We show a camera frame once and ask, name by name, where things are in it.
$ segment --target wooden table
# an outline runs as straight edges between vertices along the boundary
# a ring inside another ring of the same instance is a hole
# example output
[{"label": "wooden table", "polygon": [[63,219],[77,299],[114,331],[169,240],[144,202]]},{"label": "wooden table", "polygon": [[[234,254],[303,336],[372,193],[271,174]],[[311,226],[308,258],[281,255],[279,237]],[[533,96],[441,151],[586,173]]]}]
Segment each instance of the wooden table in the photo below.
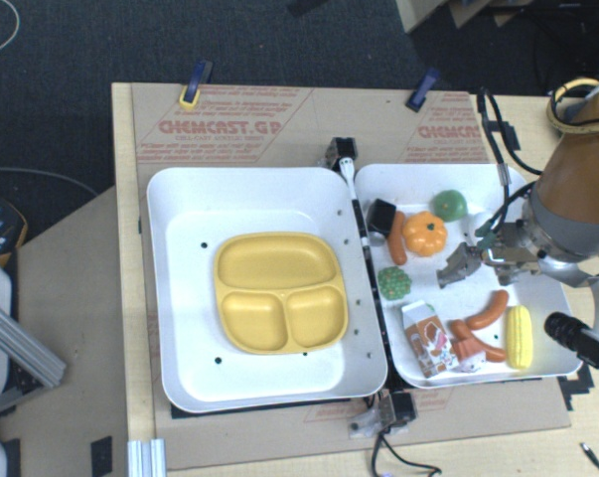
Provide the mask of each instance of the wooden table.
[{"label": "wooden table", "polygon": [[[497,97],[503,116],[515,128],[522,144],[522,157],[541,167],[557,142],[557,135],[544,116],[542,97]],[[130,440],[156,437],[149,365],[147,318],[141,237],[138,233],[139,201],[131,84],[112,86],[116,193],[119,219],[121,296],[124,333],[127,427]],[[599,259],[584,263],[584,269],[599,272]],[[593,303],[589,291],[566,288],[573,313],[592,324]],[[489,438],[426,443],[402,447],[403,457],[439,466],[444,475],[599,475],[583,454],[586,442],[599,457],[599,371],[592,370],[595,388],[573,398],[572,426],[566,429],[518,433]],[[215,468],[169,472],[186,476],[279,476],[279,475],[369,475],[368,451],[349,451]],[[380,472],[414,474],[384,450],[378,458]]]}]

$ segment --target chocolate milk carton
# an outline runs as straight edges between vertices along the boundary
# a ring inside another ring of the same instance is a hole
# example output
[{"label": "chocolate milk carton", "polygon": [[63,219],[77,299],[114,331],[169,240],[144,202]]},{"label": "chocolate milk carton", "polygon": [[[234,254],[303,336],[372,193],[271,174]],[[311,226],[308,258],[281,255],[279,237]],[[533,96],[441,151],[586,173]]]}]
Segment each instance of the chocolate milk carton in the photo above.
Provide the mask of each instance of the chocolate milk carton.
[{"label": "chocolate milk carton", "polygon": [[401,311],[405,337],[425,378],[459,365],[447,332],[432,306],[418,300],[403,306]]}]

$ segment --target robotic arm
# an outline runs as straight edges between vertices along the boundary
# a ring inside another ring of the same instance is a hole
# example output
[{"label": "robotic arm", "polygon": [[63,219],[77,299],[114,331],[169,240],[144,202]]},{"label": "robotic arm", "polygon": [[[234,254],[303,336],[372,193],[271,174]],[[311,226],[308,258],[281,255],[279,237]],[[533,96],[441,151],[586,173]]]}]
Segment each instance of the robotic arm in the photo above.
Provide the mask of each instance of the robotic arm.
[{"label": "robotic arm", "polygon": [[[558,116],[557,105],[581,86],[591,90],[572,119],[565,121]],[[564,85],[553,94],[546,114],[562,136],[544,170],[537,172],[537,180],[506,197],[506,203],[524,198],[522,217],[512,223],[503,218],[495,227],[489,221],[479,228],[478,244],[461,243],[437,278],[442,288],[485,263],[496,271],[502,285],[528,272],[543,273],[574,288],[591,288],[592,328],[563,313],[552,313],[544,330],[599,369],[599,275],[577,265],[599,256],[599,81],[579,79]]]}]

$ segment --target yellow corn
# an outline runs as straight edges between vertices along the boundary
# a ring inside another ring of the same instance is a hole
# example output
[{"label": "yellow corn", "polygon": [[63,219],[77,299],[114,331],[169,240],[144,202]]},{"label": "yellow corn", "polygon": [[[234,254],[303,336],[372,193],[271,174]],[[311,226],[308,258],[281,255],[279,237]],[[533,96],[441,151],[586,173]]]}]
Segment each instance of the yellow corn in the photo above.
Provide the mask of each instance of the yellow corn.
[{"label": "yellow corn", "polygon": [[518,370],[525,370],[533,359],[533,334],[530,313],[525,306],[507,310],[507,362]]}]

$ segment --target white cable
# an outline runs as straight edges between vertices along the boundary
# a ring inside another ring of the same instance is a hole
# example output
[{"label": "white cable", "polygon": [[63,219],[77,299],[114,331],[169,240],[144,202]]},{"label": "white cable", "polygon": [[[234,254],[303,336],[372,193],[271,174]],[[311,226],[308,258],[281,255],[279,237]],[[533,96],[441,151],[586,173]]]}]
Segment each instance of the white cable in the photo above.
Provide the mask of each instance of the white cable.
[{"label": "white cable", "polygon": [[21,18],[19,16],[19,11],[17,11],[17,8],[8,0],[0,0],[0,2],[3,2],[5,5],[7,5],[10,10],[14,13],[14,17],[16,18],[16,25],[14,27],[14,32],[12,32],[12,35],[3,42],[3,44],[0,45],[0,51],[3,50],[6,46],[8,46],[15,37],[17,37],[17,34],[19,33],[19,29],[21,28]]}]

